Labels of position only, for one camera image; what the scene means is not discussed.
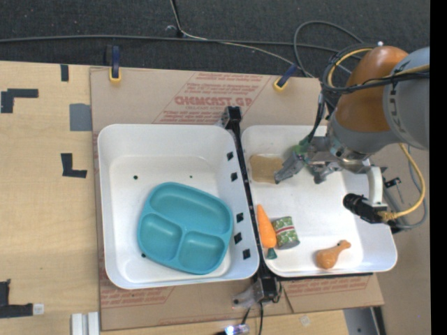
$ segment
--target white tray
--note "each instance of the white tray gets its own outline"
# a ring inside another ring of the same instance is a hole
[[[397,251],[390,227],[369,224],[353,215],[343,204],[347,193],[368,196],[365,175],[346,170],[330,174],[322,184],[315,184],[307,169],[279,184],[254,181],[249,159],[256,154],[279,156],[285,160],[292,146],[309,134],[311,126],[251,126],[242,134],[251,195],[256,209],[262,204],[271,220],[292,216],[301,243],[290,249],[276,250],[277,258],[268,260],[272,272],[283,277],[357,274],[387,271],[397,262]],[[316,135],[324,135],[319,127]],[[314,260],[321,249],[341,240],[351,242],[342,251],[335,267],[319,269]]]
[[[136,289],[231,281],[256,272],[259,254],[235,143],[228,131],[219,126],[115,124],[99,133],[98,159],[105,270],[115,285]],[[221,265],[209,274],[157,264],[144,258],[138,247],[138,219],[145,200],[153,187],[168,181],[217,196],[233,212],[228,250]]]

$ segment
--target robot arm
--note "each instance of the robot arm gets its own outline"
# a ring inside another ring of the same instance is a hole
[[[346,86],[335,87],[332,76],[336,67],[348,57],[365,51]],[[391,46],[350,47],[331,60],[321,86],[314,129],[293,148],[291,157],[275,172],[274,179],[278,184],[302,168],[312,172],[316,184],[342,169],[366,173],[370,194],[374,190],[376,196],[368,200],[349,194],[344,205],[369,222],[382,222],[386,215],[390,217],[383,209],[386,205],[377,198],[380,194],[381,199],[382,180],[367,160],[392,143],[429,149],[430,48],[407,54]],[[327,103],[340,94],[335,106]],[[315,137],[324,114],[324,102],[330,112],[327,133]]]

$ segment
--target green can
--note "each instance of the green can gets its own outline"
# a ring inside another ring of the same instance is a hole
[[[289,249],[300,244],[292,217],[285,216],[278,218],[272,221],[272,225],[277,234],[278,249]]]

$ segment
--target cardboard box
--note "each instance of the cardboard box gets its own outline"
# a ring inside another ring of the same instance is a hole
[[[229,105],[241,109],[241,128],[252,125],[312,125],[320,91],[318,80],[292,77],[282,92],[277,76],[122,68],[120,82],[108,68],[91,68],[91,113],[98,223],[102,330],[236,319],[246,309],[233,296],[251,279],[212,284],[124,290],[107,277],[103,261],[101,190],[96,140],[110,124],[219,124]],[[284,292],[265,315],[378,306],[383,298],[375,275],[307,278],[281,282]]]

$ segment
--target orange carrot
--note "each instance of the orange carrot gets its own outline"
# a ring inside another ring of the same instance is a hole
[[[274,231],[273,225],[270,222],[264,208],[258,205],[258,228],[261,243],[264,247],[268,248],[268,259],[276,258],[277,255],[274,252],[274,247],[277,245],[277,234]]]

